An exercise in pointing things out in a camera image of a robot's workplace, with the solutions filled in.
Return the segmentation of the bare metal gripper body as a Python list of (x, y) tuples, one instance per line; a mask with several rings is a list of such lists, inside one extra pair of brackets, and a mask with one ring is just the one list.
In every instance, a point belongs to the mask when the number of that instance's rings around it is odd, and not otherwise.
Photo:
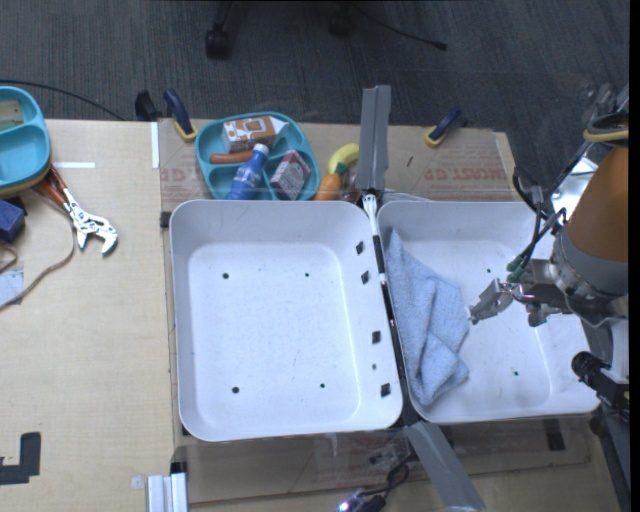
[(530, 259), (518, 268), (514, 299), (529, 312), (570, 314), (569, 299), (583, 285), (571, 266), (562, 266), (545, 259)]

